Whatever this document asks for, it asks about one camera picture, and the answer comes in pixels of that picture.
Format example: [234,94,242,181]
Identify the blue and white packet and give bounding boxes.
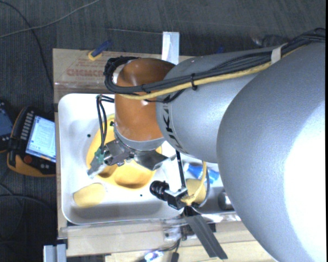
[185,163,221,186]

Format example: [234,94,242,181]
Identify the black cylinder on white bracket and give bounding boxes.
[149,180,198,211]

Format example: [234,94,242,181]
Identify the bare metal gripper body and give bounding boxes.
[103,139,171,172]

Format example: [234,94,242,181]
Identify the yellow toy bread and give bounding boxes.
[73,182,107,208]

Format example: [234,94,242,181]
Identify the yellow divided plate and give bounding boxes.
[86,113,163,190]

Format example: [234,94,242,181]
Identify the yellow round toy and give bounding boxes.
[185,178,208,205]

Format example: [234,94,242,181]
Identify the thin black and white rod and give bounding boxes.
[175,150,187,188]

